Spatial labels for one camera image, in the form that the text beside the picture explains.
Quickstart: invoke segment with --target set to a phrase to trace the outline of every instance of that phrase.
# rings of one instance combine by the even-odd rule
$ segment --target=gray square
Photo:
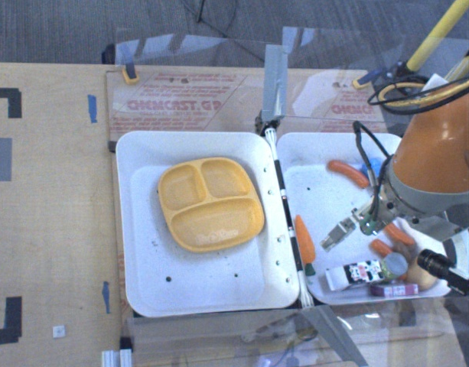
[[[0,181],[11,180],[11,139],[0,138]]]

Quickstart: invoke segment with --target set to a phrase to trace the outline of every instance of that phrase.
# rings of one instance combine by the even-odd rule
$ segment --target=orange carrot
[[[411,236],[402,231],[394,223],[389,223],[386,227],[384,227],[384,232],[394,241],[402,242],[406,246],[414,246],[416,244],[416,241]]]
[[[295,234],[297,236],[298,247],[301,252],[302,263],[305,267],[305,274],[312,276],[316,274],[312,262],[316,259],[316,248],[312,242],[311,235],[300,215],[295,217]]]
[[[369,179],[361,171],[358,171],[355,167],[350,166],[342,161],[329,161],[327,169],[334,171],[335,173],[343,174],[350,178],[360,188],[365,188],[370,185]]]
[[[381,241],[380,239],[374,239],[370,243],[370,248],[380,255],[382,258],[386,257],[388,254],[392,253],[392,249],[389,245],[385,242]]]

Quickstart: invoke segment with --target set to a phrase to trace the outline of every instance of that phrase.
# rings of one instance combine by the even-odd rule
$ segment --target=yellow divided plate
[[[191,252],[247,242],[265,223],[248,174],[227,158],[197,159],[167,169],[158,193],[174,240]]]

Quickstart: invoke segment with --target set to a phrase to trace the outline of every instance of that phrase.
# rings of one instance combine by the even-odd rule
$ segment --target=plastic tray
[[[198,254],[173,240],[158,197],[176,164],[228,157],[249,175],[265,225],[248,242]],[[116,147],[125,290],[145,317],[283,308],[299,294],[278,180],[268,143],[253,133],[130,132]]]
[[[167,169],[158,194],[174,240],[191,252],[247,242],[265,222],[249,175],[228,158],[197,159]]]
[[[390,154],[397,149],[400,141],[398,136],[391,134],[376,134],[376,137]],[[362,139],[369,158],[383,161],[380,150],[368,136],[363,135]],[[383,300],[383,297],[371,296],[367,287],[331,291],[324,274],[327,268],[367,259],[379,259],[379,256],[369,248],[369,243],[376,237],[389,245],[392,244],[383,232],[377,236],[368,236],[360,230],[355,230],[329,252],[323,250],[320,245],[338,222],[348,217],[353,208],[360,208],[367,203],[371,197],[370,188],[362,190],[346,177],[326,168],[327,163],[333,159],[345,161],[357,169],[363,166],[355,144],[355,135],[288,133],[278,140],[277,149],[291,214],[293,217],[301,215],[316,247],[317,256],[314,262],[316,275],[308,278],[309,291],[321,302],[331,305]],[[396,222],[416,240],[418,249],[430,248],[434,252],[445,254],[442,243],[416,232],[405,221]],[[446,281],[440,280],[432,288],[413,297],[440,297],[449,291]]]

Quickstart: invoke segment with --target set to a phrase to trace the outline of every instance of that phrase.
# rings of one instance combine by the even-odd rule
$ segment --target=gray floor
[[[454,0],[206,0],[197,22],[199,1],[0,0],[0,62],[102,63],[109,44],[191,34],[243,45],[217,53],[217,65],[260,66],[263,44],[280,44],[283,28],[310,28],[314,40],[291,67],[372,70],[407,60]],[[421,73],[445,75],[468,49],[469,10]],[[469,365],[469,310],[452,316]]]

